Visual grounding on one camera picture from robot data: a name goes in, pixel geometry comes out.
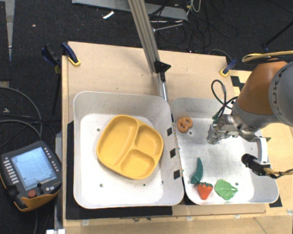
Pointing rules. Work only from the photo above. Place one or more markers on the green chili pepper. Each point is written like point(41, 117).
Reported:
point(199, 171)

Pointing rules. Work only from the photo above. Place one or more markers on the white plastic tray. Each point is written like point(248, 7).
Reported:
point(222, 157)
point(123, 193)

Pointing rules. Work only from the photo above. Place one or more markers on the pale wood board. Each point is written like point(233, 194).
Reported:
point(119, 73)

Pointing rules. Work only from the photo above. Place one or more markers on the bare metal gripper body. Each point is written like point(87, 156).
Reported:
point(228, 126)

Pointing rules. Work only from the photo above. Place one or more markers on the yellow divided plate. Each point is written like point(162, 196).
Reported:
point(125, 144)

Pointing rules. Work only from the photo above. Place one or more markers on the thin black and white rod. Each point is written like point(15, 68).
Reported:
point(177, 145)

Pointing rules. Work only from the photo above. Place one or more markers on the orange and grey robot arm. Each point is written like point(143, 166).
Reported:
point(265, 95)

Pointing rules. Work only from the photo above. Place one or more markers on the brown pretzel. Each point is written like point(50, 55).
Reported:
point(180, 127)

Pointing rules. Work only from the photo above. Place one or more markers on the green lettuce leaf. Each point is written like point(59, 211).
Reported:
point(226, 189)

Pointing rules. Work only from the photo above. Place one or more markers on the black cylinder on white bracket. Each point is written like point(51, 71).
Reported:
point(253, 163)

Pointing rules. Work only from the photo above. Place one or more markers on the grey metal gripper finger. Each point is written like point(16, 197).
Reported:
point(218, 138)
point(210, 135)

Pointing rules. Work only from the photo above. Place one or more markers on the red strawberry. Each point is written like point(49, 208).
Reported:
point(204, 190)

